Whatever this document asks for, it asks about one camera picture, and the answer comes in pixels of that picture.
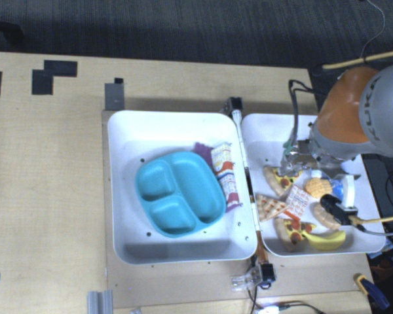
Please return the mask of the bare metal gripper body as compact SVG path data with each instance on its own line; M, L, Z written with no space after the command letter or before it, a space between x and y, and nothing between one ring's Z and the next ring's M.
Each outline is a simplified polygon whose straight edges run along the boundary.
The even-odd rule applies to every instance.
M283 145L284 153L278 168L281 177L294 177L298 172L305 169L317 169L316 158L310 151L310 140L288 140Z

